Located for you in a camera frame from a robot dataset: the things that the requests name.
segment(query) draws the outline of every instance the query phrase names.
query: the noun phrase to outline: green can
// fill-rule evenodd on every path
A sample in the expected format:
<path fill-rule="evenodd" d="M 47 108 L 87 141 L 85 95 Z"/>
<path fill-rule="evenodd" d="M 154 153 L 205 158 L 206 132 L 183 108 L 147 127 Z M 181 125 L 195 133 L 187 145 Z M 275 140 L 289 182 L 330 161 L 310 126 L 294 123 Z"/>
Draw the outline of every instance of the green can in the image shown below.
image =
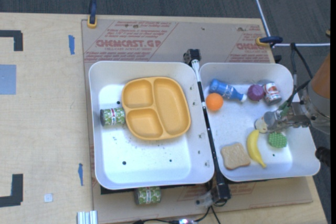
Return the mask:
<path fill-rule="evenodd" d="M 103 126 L 122 125 L 125 123 L 125 111 L 123 108 L 101 109 L 100 122 Z"/>
<path fill-rule="evenodd" d="M 158 204 L 161 202 L 161 189 L 160 187 L 136 188 L 134 201 L 137 205 Z"/>

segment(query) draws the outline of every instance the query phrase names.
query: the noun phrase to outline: orange plate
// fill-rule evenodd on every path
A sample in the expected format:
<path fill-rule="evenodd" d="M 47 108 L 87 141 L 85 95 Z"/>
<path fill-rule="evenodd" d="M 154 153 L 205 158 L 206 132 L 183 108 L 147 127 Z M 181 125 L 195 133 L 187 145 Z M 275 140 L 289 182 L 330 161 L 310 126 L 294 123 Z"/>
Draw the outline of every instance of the orange plate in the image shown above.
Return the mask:
<path fill-rule="evenodd" d="M 181 86 L 167 77 L 128 82 L 121 94 L 126 124 L 143 140 L 161 140 L 184 134 L 190 127 L 188 105 Z"/>

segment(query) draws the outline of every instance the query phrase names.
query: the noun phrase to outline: bread slice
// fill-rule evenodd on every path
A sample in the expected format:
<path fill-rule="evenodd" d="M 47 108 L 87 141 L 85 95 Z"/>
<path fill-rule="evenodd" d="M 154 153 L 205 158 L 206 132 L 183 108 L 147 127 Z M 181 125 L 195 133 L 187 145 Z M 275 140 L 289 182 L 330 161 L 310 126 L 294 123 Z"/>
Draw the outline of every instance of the bread slice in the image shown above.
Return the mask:
<path fill-rule="evenodd" d="M 224 159 L 224 166 L 229 170 L 233 170 L 241 166 L 248 166 L 251 163 L 250 157 L 243 145 L 240 143 L 224 146 L 220 152 Z"/>

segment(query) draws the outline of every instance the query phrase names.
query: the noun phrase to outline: orange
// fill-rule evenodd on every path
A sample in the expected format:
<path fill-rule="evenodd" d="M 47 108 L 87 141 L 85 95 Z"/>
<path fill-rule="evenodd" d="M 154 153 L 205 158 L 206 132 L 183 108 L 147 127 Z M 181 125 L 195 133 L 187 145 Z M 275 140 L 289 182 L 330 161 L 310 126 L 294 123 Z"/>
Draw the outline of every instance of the orange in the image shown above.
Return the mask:
<path fill-rule="evenodd" d="M 206 97 L 205 103 L 208 109 L 217 111 L 222 107 L 224 100 L 220 94 L 213 92 Z"/>

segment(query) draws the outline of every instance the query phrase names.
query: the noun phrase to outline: white square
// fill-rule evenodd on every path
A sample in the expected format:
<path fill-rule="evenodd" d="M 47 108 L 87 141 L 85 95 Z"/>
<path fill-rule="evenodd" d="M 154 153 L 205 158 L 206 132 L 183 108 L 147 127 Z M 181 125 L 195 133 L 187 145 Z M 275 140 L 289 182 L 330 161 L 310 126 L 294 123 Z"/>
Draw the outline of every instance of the white square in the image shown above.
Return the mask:
<path fill-rule="evenodd" d="M 52 202 L 52 201 L 53 201 L 52 193 L 44 194 L 44 202 Z"/>

